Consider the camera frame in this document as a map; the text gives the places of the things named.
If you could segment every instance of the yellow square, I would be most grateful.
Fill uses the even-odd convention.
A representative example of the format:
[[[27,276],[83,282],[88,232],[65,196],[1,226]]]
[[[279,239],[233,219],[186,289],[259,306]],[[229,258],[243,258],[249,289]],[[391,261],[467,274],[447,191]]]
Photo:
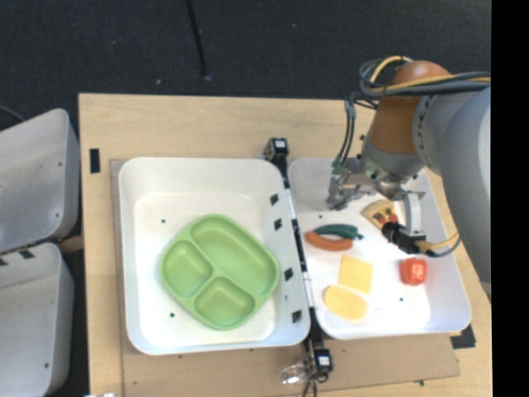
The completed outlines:
[[[340,264],[338,284],[356,289],[365,294],[371,292],[373,265],[367,261],[343,256]]]

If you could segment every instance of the orange sausage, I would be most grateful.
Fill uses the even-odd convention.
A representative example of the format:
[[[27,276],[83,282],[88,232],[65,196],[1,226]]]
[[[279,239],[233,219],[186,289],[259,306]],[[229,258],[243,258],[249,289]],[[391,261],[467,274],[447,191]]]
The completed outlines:
[[[353,247],[353,241],[349,238],[341,238],[340,240],[332,240],[330,238],[322,237],[314,231],[309,231],[305,234],[305,239],[313,246],[329,251],[344,251]]]

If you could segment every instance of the wooden table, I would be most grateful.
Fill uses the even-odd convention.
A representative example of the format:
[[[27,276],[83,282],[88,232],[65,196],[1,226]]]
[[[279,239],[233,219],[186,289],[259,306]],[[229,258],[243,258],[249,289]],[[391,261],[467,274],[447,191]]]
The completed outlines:
[[[359,108],[355,144],[372,112]],[[137,156],[258,156],[270,137],[286,137],[290,159],[334,157],[345,134],[342,101],[269,98],[79,96],[83,234],[92,394],[295,395],[279,368],[301,348],[147,356],[136,351],[120,321],[119,271],[112,224],[111,160]],[[454,229],[441,180],[430,175],[446,229]],[[455,252],[472,307],[474,348],[452,350],[446,334],[329,340],[336,358],[319,393],[331,397],[492,395],[491,307],[464,248]]]

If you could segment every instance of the black floor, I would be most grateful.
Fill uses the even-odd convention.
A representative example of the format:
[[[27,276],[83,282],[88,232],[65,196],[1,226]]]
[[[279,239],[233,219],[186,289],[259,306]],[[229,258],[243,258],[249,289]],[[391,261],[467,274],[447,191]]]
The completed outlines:
[[[344,98],[357,69],[402,54],[451,72],[491,70],[492,0],[0,0],[0,106],[33,117],[80,92]],[[0,129],[14,118],[0,110]],[[82,254],[72,374],[86,389]]]

